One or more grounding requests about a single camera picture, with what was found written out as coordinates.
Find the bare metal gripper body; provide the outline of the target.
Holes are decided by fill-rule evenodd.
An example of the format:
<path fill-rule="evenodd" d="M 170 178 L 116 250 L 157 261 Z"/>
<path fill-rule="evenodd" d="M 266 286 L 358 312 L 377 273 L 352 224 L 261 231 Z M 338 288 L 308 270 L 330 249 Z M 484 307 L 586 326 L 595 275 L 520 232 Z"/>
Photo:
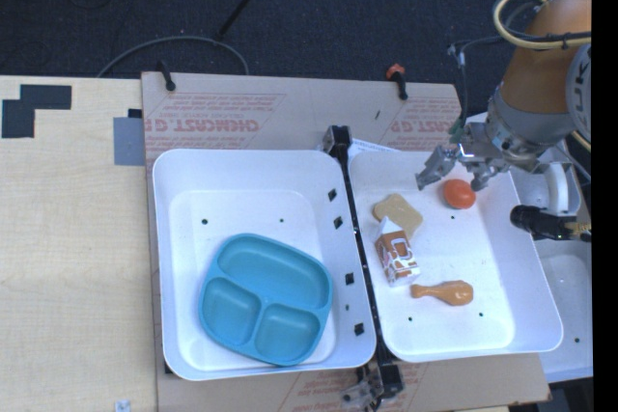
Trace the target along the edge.
<path fill-rule="evenodd" d="M 459 135 L 462 160 L 487 168 L 516 167 L 532 174 L 546 168 L 540 156 L 551 147 L 551 130 L 541 121 L 468 122 Z"/>

